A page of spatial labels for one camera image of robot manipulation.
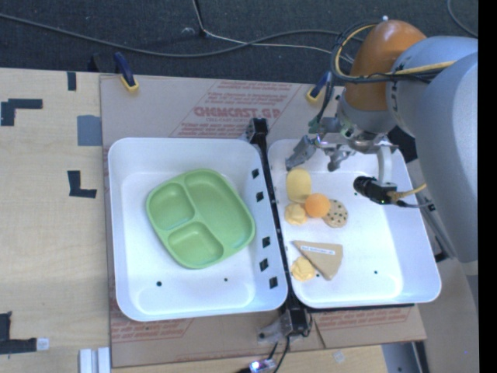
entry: green plate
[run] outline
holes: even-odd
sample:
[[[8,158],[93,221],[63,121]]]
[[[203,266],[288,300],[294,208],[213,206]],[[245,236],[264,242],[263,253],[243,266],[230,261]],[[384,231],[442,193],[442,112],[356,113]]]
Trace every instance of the green plate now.
[[[235,254],[255,235],[255,222],[236,190],[218,172],[197,169],[154,188],[147,214],[171,256],[205,268]]]

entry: toy orange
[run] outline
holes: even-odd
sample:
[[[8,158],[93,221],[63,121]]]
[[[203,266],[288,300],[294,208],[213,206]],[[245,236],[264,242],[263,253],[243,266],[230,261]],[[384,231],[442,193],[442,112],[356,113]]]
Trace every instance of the toy orange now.
[[[324,217],[331,206],[332,204],[329,199],[322,193],[310,194],[304,203],[305,212],[313,218]]]

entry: wooden surface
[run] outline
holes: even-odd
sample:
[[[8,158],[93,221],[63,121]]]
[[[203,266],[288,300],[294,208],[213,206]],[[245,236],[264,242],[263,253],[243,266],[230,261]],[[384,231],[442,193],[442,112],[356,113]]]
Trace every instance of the wooden surface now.
[[[12,311],[12,339],[47,337],[50,349],[0,355],[0,372],[77,372],[78,351],[109,346],[109,297],[99,146],[78,146],[77,117],[100,116],[99,75],[0,69],[0,101],[42,99],[0,126],[0,313]],[[81,171],[96,198],[70,197],[68,170]],[[138,372],[236,372],[251,357],[185,362]],[[381,346],[289,353],[281,372],[385,373]]]

